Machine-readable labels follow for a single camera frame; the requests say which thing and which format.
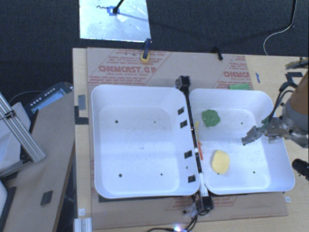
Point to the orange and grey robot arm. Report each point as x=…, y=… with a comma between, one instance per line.
x=299, y=98

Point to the thin black and white rod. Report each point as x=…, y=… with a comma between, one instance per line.
x=193, y=132

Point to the thin orange stick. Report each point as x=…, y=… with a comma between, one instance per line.
x=200, y=150

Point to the yellow toy potato chip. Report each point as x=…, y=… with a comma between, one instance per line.
x=220, y=162

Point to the brown cardboard board red print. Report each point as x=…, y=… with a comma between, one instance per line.
x=159, y=66

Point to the white plastic tray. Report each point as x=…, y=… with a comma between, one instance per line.
x=140, y=141
x=243, y=153

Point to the green toy lettuce leaf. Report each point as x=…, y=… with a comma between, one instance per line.
x=210, y=118

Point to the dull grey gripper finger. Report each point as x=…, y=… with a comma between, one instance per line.
x=248, y=139
x=255, y=131

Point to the thin yellow strip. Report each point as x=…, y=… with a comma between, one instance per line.
x=196, y=129

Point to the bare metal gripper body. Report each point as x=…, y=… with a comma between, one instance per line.
x=277, y=129

